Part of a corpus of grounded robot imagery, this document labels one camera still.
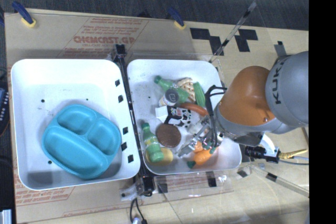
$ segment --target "chocolate cookie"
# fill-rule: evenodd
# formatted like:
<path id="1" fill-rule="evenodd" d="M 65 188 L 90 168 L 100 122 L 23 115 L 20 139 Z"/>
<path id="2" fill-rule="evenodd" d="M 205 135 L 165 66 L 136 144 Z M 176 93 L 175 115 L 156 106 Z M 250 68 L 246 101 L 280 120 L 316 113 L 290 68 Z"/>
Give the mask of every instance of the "chocolate cookie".
<path id="1" fill-rule="evenodd" d="M 156 137 L 165 147 L 176 147 L 181 141 L 180 131 L 172 124 L 161 124 L 156 130 Z"/>

